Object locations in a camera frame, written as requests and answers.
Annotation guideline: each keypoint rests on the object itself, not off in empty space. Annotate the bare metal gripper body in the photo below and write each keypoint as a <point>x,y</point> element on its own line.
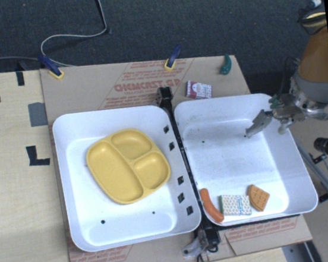
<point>288,108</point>

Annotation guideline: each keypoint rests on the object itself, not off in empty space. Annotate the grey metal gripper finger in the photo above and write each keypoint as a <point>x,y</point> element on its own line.
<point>260,120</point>
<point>285,127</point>

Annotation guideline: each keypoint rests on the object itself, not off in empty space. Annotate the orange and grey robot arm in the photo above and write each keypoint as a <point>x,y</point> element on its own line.
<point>315,59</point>

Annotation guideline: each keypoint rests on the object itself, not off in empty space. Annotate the white plastic tray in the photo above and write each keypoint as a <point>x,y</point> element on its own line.
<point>234,163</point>
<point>80,174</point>

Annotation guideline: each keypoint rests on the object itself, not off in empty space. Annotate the green toy pepper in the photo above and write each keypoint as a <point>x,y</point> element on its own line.
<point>225,66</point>

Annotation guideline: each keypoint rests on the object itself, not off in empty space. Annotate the red and white carton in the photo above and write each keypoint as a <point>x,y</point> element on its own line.
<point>198,89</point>

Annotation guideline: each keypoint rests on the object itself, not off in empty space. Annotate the brown toy waffle biscuit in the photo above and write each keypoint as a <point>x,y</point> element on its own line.
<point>259,197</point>

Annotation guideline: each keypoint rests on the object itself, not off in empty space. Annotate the thin black and white rod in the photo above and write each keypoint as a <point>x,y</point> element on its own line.
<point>184,154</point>

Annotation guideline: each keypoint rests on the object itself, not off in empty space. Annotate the white patterned carton green edge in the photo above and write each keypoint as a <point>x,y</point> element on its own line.
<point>236,204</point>

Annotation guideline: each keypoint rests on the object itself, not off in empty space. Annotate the orange toy sausage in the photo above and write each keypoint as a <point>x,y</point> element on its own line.
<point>211,205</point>

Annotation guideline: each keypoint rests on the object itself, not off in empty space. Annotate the yellow divided plate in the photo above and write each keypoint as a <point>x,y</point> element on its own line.
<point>112,170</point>

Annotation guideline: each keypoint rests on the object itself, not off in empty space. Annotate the brown cardboard board red print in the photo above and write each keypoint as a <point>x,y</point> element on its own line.
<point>86,89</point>

